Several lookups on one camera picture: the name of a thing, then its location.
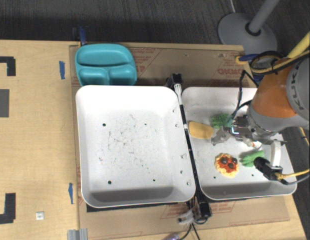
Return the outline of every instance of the cardboard box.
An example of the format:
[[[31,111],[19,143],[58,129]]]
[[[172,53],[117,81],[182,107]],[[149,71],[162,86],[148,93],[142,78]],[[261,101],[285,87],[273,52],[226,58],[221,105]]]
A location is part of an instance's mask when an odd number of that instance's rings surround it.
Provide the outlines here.
[[[163,86],[172,73],[181,73],[184,85],[204,87],[237,87],[242,70],[234,58],[243,54],[241,46],[122,43],[129,48],[138,71],[137,85]],[[73,113],[75,126],[77,187],[80,228],[87,228],[89,239],[103,240],[186,231],[177,217],[188,208],[185,203],[139,208],[89,211],[81,196],[80,159],[75,95],[80,88],[74,57],[78,47],[70,47]],[[244,87],[254,87],[245,80]],[[288,221],[289,215],[282,196],[214,202],[213,216],[197,229],[215,229],[252,224]]]

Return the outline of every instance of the black floor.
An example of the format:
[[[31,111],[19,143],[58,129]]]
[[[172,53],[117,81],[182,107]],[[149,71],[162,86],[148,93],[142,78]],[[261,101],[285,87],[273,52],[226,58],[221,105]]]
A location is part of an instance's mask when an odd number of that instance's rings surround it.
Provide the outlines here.
[[[265,0],[233,0],[254,15]],[[230,0],[0,0],[0,39],[72,40],[84,26],[88,41],[219,44],[217,26],[233,12]],[[280,0],[266,23],[284,55],[310,29],[310,0]],[[309,147],[297,128],[283,132],[295,171],[309,167]],[[296,206],[310,239],[309,179],[298,184]]]

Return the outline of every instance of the yellow tube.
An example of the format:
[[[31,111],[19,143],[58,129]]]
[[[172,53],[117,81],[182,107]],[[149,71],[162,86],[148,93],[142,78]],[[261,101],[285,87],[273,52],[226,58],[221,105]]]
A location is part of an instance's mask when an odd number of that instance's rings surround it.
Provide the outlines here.
[[[303,37],[303,39],[294,47],[293,50],[287,55],[288,58],[296,57],[300,55],[309,47],[310,31]]]

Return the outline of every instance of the wooden table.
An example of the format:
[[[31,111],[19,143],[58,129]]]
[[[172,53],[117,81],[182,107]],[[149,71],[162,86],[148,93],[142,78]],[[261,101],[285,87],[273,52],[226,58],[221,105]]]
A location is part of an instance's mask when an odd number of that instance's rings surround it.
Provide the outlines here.
[[[16,59],[16,76],[7,76],[7,64],[0,63],[0,90],[9,90],[9,117],[0,117],[0,215],[6,194],[16,195],[16,218],[0,224],[0,239],[62,240],[68,230],[80,228],[77,188],[72,202],[69,194],[77,185],[69,48],[77,44],[0,40],[0,56]],[[198,234],[202,240],[305,239],[292,196],[284,200],[289,221]],[[44,212],[44,219],[36,219],[37,212]]]

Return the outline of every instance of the black corner marker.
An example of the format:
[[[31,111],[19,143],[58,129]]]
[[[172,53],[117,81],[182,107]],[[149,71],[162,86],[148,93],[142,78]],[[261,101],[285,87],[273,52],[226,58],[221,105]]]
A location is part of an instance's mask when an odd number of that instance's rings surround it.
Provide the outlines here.
[[[6,193],[4,213],[0,214],[0,224],[14,223],[16,219],[16,193]]]
[[[7,63],[7,76],[16,76],[16,59],[11,56],[0,56],[0,63]]]

